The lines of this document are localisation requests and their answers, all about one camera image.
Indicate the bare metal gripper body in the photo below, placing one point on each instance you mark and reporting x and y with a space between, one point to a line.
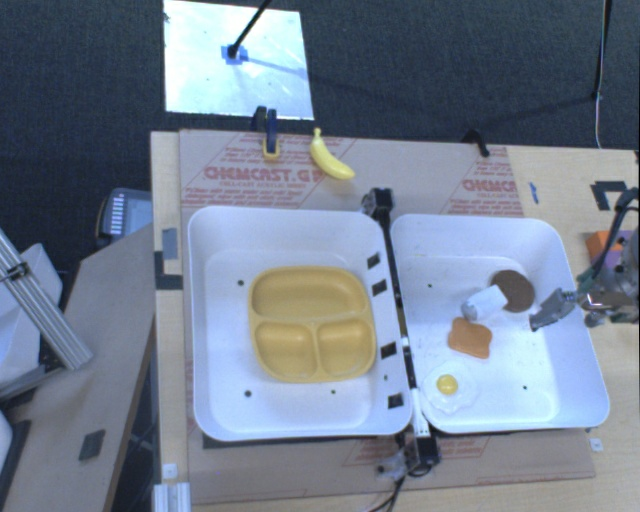
616 296

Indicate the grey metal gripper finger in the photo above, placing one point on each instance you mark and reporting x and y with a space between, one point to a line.
551 310

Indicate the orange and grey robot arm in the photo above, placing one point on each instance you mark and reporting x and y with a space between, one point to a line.
598 245

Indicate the brown round biscuit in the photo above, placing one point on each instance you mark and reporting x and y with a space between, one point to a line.
520 290

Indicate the white cylinder bottle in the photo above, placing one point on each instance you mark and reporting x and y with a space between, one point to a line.
484 303

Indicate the white plastic tray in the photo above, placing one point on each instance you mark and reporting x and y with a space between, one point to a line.
545 380
225 310

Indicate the orange bread slice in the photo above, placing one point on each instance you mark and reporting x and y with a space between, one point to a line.
470 339

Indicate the white and yellow fried egg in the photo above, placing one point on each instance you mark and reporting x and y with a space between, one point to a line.
448 387

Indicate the thin black and white rod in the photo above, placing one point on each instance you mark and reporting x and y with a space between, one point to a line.
400 310

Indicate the brown cardboard board red print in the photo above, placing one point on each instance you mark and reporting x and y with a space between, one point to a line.
415 172

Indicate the yellow divided plate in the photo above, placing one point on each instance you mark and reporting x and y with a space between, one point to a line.
310 322

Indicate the yellow banana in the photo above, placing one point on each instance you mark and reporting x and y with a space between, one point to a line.
327 160

